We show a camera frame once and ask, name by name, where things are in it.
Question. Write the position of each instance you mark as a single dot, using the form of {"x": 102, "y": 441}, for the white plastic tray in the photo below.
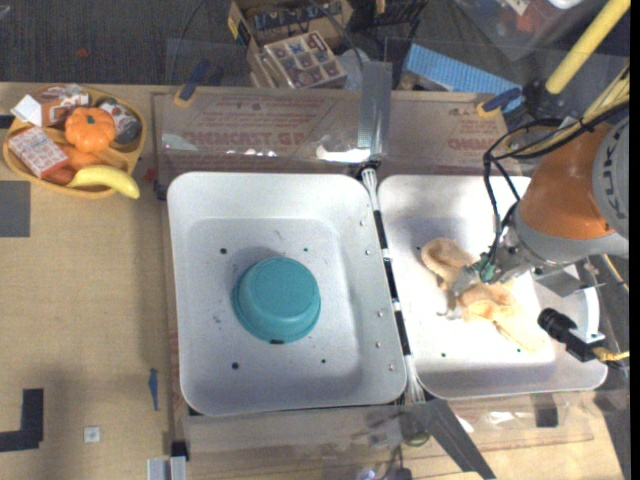
{"x": 450, "y": 368}
{"x": 210, "y": 208}

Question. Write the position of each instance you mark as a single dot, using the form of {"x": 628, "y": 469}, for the orange pumpkin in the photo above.
{"x": 89, "y": 128}

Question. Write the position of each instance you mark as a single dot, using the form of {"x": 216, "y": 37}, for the teal bowl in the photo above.
{"x": 277, "y": 300}

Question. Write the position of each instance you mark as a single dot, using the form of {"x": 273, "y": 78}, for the small red and white can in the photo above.
{"x": 122, "y": 120}

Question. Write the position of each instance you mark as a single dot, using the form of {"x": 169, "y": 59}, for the orange carrot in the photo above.
{"x": 80, "y": 160}

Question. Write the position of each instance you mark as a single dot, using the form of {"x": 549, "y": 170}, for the yellow banana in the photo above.
{"x": 107, "y": 178}

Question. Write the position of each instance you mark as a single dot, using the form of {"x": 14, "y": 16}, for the yellow divided plate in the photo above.
{"x": 120, "y": 160}

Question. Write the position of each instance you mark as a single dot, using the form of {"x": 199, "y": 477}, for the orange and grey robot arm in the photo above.
{"x": 565, "y": 203}

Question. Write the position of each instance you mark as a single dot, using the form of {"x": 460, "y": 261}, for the small white box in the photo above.
{"x": 27, "y": 109}

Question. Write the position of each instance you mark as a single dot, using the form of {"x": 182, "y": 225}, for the thin black and white rod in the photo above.
{"x": 387, "y": 263}

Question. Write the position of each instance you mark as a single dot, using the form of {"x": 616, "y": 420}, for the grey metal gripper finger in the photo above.
{"x": 466, "y": 282}

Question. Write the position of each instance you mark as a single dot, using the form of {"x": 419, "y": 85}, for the pale yellow cloth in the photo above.
{"x": 492, "y": 308}

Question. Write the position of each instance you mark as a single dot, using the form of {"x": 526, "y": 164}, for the black cylinder on white bracket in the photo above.
{"x": 560, "y": 325}

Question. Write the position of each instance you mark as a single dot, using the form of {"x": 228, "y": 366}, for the red and white carton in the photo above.
{"x": 36, "y": 152}

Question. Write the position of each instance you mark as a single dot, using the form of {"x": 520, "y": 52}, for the brown and white packet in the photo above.
{"x": 62, "y": 105}

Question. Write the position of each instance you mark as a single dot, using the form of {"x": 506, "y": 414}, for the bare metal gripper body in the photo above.
{"x": 511, "y": 263}

